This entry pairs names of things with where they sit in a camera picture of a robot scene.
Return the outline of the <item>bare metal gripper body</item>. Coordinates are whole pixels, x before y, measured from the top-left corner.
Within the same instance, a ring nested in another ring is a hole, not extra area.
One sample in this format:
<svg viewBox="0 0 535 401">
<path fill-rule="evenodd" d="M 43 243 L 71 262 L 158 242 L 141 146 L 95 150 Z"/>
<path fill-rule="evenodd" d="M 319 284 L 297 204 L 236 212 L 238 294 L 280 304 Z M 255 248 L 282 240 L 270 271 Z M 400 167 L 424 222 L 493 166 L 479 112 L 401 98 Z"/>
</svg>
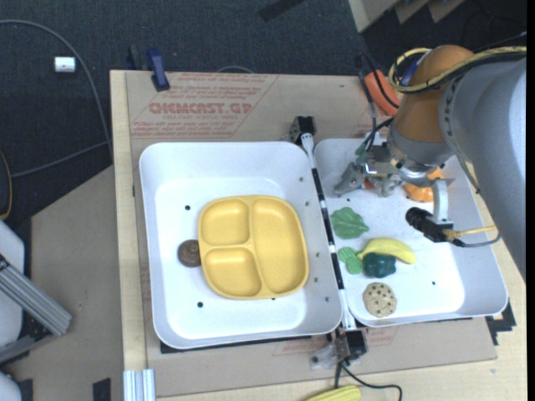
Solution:
<svg viewBox="0 0 535 401">
<path fill-rule="evenodd" d="M 420 164 L 397 146 L 373 145 L 364 163 L 364 174 L 374 187 L 396 187 L 402 183 L 427 187 L 439 178 L 438 168 Z"/>
</svg>

